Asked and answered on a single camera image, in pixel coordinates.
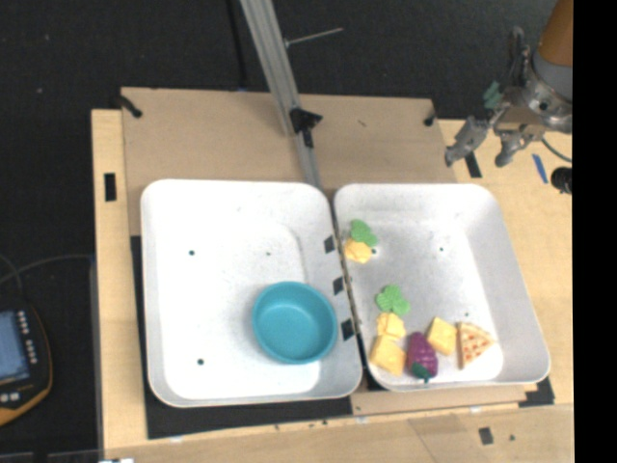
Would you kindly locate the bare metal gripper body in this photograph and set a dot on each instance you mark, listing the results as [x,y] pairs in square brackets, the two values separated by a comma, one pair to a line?
[532,109]

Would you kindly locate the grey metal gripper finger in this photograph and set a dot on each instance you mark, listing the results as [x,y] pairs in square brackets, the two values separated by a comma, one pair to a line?
[510,150]
[465,140]

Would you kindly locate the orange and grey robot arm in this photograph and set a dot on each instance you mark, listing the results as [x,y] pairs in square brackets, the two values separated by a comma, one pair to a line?
[559,27]

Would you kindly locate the white plastic tray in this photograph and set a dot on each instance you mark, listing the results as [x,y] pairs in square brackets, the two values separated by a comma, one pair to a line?
[217,297]
[434,268]

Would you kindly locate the yellow cheese block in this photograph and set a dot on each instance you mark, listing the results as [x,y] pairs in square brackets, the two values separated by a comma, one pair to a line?
[388,355]
[441,335]
[357,252]
[390,325]

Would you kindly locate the green broccoli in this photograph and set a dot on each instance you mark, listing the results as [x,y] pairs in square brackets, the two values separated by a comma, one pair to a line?
[391,300]

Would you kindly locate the pizza slice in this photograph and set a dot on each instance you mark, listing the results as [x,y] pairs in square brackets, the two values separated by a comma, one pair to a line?
[471,343]

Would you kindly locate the purple grapes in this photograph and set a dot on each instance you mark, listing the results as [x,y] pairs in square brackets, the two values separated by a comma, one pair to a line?
[421,355]

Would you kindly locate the brown cardboard board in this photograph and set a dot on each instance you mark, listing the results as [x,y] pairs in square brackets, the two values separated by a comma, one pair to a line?
[217,138]

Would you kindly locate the blue bowl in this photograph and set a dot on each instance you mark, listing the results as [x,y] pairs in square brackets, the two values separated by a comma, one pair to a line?
[294,323]

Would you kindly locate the black cylinder on white bracket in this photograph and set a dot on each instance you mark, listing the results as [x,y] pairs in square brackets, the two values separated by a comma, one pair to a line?
[563,180]

